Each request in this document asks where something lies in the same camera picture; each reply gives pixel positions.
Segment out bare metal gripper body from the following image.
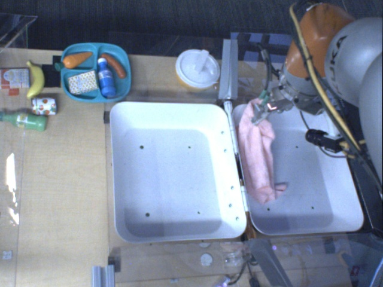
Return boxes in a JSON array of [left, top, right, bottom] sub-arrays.
[[267, 85, 297, 115]]

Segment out pink towel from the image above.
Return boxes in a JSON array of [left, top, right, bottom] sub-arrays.
[[237, 97, 289, 206]]

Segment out white plastic tray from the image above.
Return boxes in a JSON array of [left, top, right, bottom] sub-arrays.
[[109, 101, 248, 245], [232, 102, 365, 237]]

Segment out yellow cup with white lid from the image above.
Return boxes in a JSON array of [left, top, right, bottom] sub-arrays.
[[175, 48, 221, 93]]

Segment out brown sausage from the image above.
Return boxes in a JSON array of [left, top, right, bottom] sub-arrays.
[[100, 53, 127, 80]]

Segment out blue bottle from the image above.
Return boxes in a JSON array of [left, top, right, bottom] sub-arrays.
[[97, 57, 117, 99]]

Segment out blue divided plate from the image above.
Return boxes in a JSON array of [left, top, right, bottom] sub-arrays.
[[60, 42, 132, 103]]

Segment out white packet with yellow dots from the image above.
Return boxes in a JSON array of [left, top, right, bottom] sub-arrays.
[[67, 70, 100, 96]]

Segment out orange carrot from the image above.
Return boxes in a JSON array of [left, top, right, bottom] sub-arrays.
[[62, 51, 94, 70]]

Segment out white can with orange print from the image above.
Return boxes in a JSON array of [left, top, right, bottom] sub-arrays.
[[31, 96, 58, 117]]

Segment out yellow banana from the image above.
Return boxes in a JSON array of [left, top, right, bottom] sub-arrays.
[[26, 60, 46, 99]]

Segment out green bottle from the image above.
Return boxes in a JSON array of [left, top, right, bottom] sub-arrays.
[[0, 109, 49, 132]]

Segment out white and orange carton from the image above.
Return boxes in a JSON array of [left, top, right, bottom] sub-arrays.
[[0, 67, 31, 90]]

